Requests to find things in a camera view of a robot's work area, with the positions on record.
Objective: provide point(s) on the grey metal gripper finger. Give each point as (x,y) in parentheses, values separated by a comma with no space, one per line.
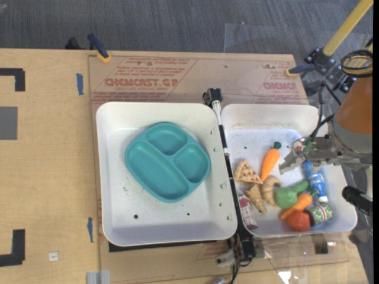
(291,153)
(289,165)

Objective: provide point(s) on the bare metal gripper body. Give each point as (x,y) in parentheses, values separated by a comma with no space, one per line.
(322,151)

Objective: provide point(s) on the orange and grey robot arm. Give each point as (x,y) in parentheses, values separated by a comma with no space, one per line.
(356,108)

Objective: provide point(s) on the orange carrot with green top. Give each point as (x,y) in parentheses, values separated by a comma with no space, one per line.
(270,160)
(302,203)

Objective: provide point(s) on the blue and white bottle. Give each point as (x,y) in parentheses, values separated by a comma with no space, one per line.
(316,180)

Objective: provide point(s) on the green toy pear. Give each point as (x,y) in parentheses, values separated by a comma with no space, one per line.
(285,197)

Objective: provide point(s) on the tan toy croissant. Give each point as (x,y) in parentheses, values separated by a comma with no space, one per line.
(270,191)

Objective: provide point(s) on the toy pizza slice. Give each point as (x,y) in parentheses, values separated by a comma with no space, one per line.
(245,173)

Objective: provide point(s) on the tan toy waffle cone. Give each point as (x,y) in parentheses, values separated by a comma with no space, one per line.
(256,197)

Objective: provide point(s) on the white plastic tray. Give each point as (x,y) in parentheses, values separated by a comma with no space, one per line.
(124,211)
(254,120)

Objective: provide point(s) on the red toy tomato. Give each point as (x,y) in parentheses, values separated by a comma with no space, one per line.
(298,221)

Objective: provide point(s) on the green and white can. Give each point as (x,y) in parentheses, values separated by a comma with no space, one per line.
(321,213)

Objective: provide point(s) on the white and red carton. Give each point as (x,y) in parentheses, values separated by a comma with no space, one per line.
(247,211)

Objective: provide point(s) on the thin black and white rod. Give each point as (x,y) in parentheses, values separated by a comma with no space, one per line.
(222,135)

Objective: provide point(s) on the blue divided plate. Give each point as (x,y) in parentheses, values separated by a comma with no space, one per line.
(160,164)

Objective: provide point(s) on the brown cardboard board red print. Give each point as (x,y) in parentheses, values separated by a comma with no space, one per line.
(148,78)

